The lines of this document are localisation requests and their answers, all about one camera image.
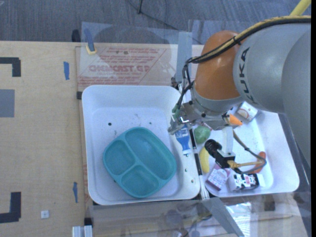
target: white tray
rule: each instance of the white tray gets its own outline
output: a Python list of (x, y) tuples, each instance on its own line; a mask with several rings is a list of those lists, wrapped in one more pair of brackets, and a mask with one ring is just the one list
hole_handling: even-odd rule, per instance
[[(207, 190), (221, 198), (250, 196), (258, 194), (287, 193), (295, 191), (300, 183), (299, 176), (283, 132), (278, 114), (260, 111), (251, 122), (243, 119), (243, 125), (234, 129), (241, 141), (254, 153), (266, 152), (267, 165), (260, 171), (265, 180), (265, 187), (257, 187), (253, 190), (231, 192), (228, 184), (218, 191), (209, 184), (205, 184)], [(222, 131), (211, 131), (210, 139), (223, 143)], [(245, 151), (235, 140), (233, 152), (236, 154), (235, 161), (238, 163), (256, 161), (256, 158)], [(210, 171), (215, 165), (215, 159), (210, 157)], [(253, 168), (247, 166), (240, 168), (242, 171)]]
[[(192, 199), (200, 190), (193, 153), (182, 155), (182, 147), (169, 136), (171, 110), (179, 92), (170, 86), (93, 85), (82, 94), (86, 140), (88, 190), (101, 205), (143, 201)], [(152, 131), (174, 154), (177, 172), (157, 193), (134, 198), (115, 183), (106, 171), (105, 147), (126, 130), (141, 126)]]

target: gray floor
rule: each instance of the gray floor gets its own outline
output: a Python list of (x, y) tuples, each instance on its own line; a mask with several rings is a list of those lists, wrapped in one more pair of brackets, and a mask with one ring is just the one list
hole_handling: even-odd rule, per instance
[[(290, 14), (299, 1), (143, 0), (142, 13), (138, 14), (139, 0), (0, 0), (0, 40), (72, 41), (73, 30), (81, 33), (87, 22), (109, 24), (114, 30), (136, 26), (187, 31), (200, 26), (193, 21), (207, 21), (209, 24), (203, 26), (205, 29), (209, 25), (209, 32), (214, 27), (229, 26), (239, 26), (233, 30), (242, 31), (258, 21)], [(311, 7), (304, 12), (311, 13)], [(113, 32), (109, 31), (99, 40), (111, 41), (111, 36)], [(131, 41), (141, 41), (141, 36), (135, 32)], [(208, 37), (208, 31), (196, 36), (201, 43)], [(302, 211), (310, 211), (310, 191), (302, 189), (298, 201)], [(311, 216), (304, 219), (307, 229), (311, 229)]]

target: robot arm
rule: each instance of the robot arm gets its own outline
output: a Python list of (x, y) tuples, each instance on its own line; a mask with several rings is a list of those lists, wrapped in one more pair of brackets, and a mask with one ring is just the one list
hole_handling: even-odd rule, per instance
[(311, 17), (272, 18), (240, 34), (216, 33), (202, 55), (190, 62), (198, 63), (197, 75), (190, 82), (183, 73), (189, 85), (182, 85), (182, 93), (190, 90), (192, 99), (182, 103), (180, 97), (170, 134), (186, 123), (223, 129), (229, 109), (246, 101), (257, 109), (286, 114), (310, 164)]

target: blue marker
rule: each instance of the blue marker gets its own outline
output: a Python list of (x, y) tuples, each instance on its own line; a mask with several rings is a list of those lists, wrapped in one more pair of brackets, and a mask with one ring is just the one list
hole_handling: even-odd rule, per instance
[(191, 149), (189, 147), (190, 134), (186, 124), (179, 131), (175, 132), (175, 136), (182, 146), (182, 153), (184, 155), (191, 153)]

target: orange object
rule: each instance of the orange object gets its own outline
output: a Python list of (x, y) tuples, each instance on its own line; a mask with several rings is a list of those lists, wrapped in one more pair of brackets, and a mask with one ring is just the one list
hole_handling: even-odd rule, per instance
[(233, 125), (242, 125), (242, 122), (237, 119), (233, 114), (229, 114), (229, 123)]
[[(217, 48), (237, 33), (220, 31), (213, 34), (205, 43), (202, 55)], [(239, 45), (235, 45), (219, 56), (198, 64), (195, 78), (197, 93), (207, 99), (224, 100), (239, 97), (233, 79), (233, 65)]]
[[(263, 151), (261, 151), (259, 154), (258, 154), (258, 156), (261, 156), (262, 158), (266, 158), (266, 153), (265, 152), (263, 152)], [(257, 173), (259, 173), (260, 171), (261, 171), (261, 169), (262, 168), (259, 168), (259, 169), (257, 169), (257, 170), (254, 170), (254, 171), (252, 171), (251, 172), (251, 174), (257, 174)]]

